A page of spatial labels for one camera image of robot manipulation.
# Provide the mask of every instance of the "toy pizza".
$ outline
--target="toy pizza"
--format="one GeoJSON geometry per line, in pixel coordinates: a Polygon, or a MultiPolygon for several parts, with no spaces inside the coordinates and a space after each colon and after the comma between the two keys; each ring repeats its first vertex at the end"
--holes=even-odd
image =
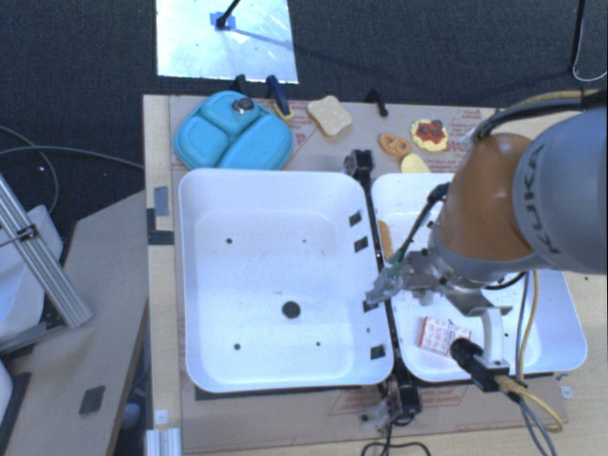
{"type": "Polygon", "coordinates": [[[419,120],[410,129],[411,139],[431,152],[447,149],[447,130],[441,120],[419,120]]]}

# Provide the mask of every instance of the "orange toy food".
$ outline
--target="orange toy food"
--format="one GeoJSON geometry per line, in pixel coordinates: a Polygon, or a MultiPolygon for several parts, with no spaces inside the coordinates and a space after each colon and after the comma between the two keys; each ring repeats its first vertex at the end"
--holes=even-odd
{"type": "Polygon", "coordinates": [[[409,131],[416,145],[431,152],[447,149],[447,130],[441,120],[419,120],[409,131]]]}
{"type": "Polygon", "coordinates": [[[384,150],[387,154],[400,159],[404,158],[407,154],[409,154],[409,152],[411,152],[411,143],[409,143],[406,139],[395,137],[389,132],[383,133],[378,138],[378,143],[380,143],[380,147],[382,147],[382,150],[384,150]]]}

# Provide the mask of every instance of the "toy bread slice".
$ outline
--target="toy bread slice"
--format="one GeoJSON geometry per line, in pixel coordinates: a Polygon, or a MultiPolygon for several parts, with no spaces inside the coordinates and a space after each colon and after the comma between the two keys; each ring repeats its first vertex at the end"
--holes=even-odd
{"type": "Polygon", "coordinates": [[[425,162],[416,154],[408,154],[401,161],[401,172],[416,173],[430,172],[425,162]]]}
{"type": "Polygon", "coordinates": [[[325,135],[337,135],[352,123],[349,112],[332,95],[309,102],[307,109],[325,135]]]}

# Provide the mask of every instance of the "white power strip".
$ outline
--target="white power strip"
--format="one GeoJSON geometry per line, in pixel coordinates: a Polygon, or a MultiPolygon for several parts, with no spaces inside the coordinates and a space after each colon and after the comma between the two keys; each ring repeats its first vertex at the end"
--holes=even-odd
{"type": "Polygon", "coordinates": [[[181,431],[150,429],[145,433],[146,456],[181,456],[181,431]]]}

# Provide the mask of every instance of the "black metal bar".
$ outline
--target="black metal bar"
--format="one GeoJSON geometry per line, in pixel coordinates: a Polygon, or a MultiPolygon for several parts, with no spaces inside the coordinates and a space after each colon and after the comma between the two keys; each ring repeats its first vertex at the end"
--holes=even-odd
{"type": "Polygon", "coordinates": [[[240,1],[241,0],[234,0],[230,4],[230,7],[228,7],[228,10],[225,11],[224,14],[216,21],[216,28],[217,29],[224,29],[226,27],[226,21],[228,20],[228,17],[230,17],[230,14],[237,7],[238,2],[240,2],[240,1]]]}
{"type": "Polygon", "coordinates": [[[585,13],[585,2],[587,0],[579,0],[579,7],[577,9],[577,23],[574,28],[574,40],[572,42],[572,54],[570,55],[570,69],[574,67],[577,57],[579,55],[580,46],[580,35],[582,32],[582,18],[585,13]]]}

